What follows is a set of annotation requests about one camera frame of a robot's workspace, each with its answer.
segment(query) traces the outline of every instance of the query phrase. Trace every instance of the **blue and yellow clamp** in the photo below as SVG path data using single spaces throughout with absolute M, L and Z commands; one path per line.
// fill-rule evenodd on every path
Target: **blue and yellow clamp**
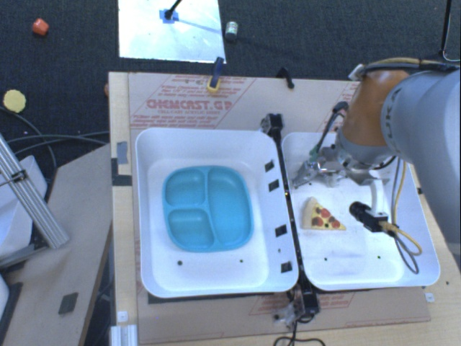
M 211 77 L 207 83 L 207 90 L 209 92 L 217 92 L 219 86 L 221 85 L 221 71 L 223 70 L 224 59 L 218 56 L 215 63 L 213 64 L 213 69 L 211 71 Z

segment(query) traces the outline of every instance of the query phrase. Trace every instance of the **toy pizza slice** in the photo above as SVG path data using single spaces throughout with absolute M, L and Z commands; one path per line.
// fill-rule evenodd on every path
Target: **toy pizza slice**
M 303 211 L 303 229 L 321 229 L 328 231 L 345 231 L 346 226 L 338 221 L 328 209 L 309 198 Z

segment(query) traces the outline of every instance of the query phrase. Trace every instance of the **black connector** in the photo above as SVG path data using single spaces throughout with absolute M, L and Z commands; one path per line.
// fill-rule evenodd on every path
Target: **black connector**
M 362 222 L 364 227 L 371 232 L 382 232 L 382 226 L 380 222 L 388 221 L 388 217 L 385 215 L 373 216 L 370 214 L 371 207 L 368 205 L 359 203 L 356 201 L 352 203 L 349 207 L 349 212 L 351 215 L 356 218 L 359 222 Z

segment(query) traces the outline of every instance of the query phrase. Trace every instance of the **wooden table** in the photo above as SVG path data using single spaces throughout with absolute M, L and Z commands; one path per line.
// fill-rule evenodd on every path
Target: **wooden table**
M 338 99 L 328 98 L 329 89 L 335 85 L 335 81 L 314 81 L 317 91 L 324 90 L 322 94 L 302 94 L 307 102 L 315 98 L 324 97 L 328 106 L 331 106 Z M 281 91 L 281 86 L 267 88 L 267 92 Z M 111 128 L 111 157 L 117 159 L 117 145 L 128 141 L 127 161 L 118 164 L 117 174 L 119 176 L 130 176 L 130 109 L 129 89 L 127 73 L 109 74 L 110 94 L 110 128 Z M 263 116 L 268 112 L 277 111 L 277 107 L 270 104 L 264 109 Z M 306 118 L 317 115 L 306 115 Z M 129 185 L 123 183 L 112 188 L 113 199 L 113 231 L 115 246 L 115 292 L 117 327 L 113 327 L 113 337 L 127 332 L 135 337 L 135 331 L 131 332 L 127 326 L 131 325 L 134 330 L 138 323 L 138 305 L 136 301 L 136 269 L 135 269 L 135 242 L 133 227 L 133 190 Z M 332 345 L 458 345 L 461 341 L 461 327 L 459 318 L 461 316 L 461 276 L 456 263 L 444 242 L 441 231 L 435 223 L 434 217 L 427 208 L 424 196 L 421 196 L 429 230 L 434 241 L 438 254 L 441 275 L 435 285 L 425 289 L 434 297 L 434 302 L 428 304 L 431 314 L 431 321 L 383 325 L 379 327 L 359 327 L 349 329 L 335 329 L 326 331 L 299 332 L 299 338 L 321 338 L 328 346 Z M 273 334 L 254 337 L 235 337 L 216 340 L 200 340 L 185 342 L 189 345 L 271 345 L 276 338 Z

